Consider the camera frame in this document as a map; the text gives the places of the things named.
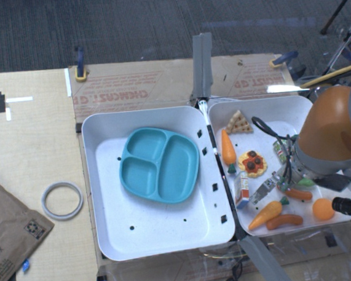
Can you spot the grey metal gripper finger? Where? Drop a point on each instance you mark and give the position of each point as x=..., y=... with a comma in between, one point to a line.
x=261, y=192

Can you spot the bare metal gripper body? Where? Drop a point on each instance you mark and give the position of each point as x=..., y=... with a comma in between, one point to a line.
x=293, y=173

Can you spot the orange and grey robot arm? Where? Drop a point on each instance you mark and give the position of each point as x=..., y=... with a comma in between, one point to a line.
x=325, y=128

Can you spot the green toy vegetable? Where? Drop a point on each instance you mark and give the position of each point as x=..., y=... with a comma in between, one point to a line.
x=306, y=182

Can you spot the white and red carton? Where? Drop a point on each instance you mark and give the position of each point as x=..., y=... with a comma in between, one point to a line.
x=242, y=192

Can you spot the orange carrot green top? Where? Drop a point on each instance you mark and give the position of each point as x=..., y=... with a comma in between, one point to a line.
x=228, y=148
x=267, y=212

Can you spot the orange brown sausage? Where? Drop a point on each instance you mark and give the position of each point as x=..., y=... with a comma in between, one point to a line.
x=299, y=194
x=283, y=221

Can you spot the small green and white can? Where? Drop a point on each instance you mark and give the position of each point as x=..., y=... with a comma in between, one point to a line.
x=279, y=151

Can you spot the yellow pasta with meatballs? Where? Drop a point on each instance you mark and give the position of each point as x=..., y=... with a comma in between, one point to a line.
x=252, y=165

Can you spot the orange ball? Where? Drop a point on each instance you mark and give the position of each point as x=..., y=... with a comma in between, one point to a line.
x=322, y=209

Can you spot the white plastic tray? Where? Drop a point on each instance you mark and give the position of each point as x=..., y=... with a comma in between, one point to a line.
x=159, y=228
x=277, y=111

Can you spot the tan lattice pizza slice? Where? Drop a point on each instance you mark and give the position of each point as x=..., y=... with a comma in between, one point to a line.
x=239, y=124

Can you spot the blue divided plate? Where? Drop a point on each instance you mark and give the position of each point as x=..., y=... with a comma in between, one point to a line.
x=175, y=167

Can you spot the brown cardboard board red print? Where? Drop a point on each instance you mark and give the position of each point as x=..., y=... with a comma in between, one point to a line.
x=158, y=86

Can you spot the small blue plastic piece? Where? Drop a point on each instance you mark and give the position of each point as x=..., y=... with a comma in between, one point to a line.
x=26, y=265

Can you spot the brown paper envelope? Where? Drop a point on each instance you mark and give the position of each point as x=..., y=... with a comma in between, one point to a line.
x=8, y=227

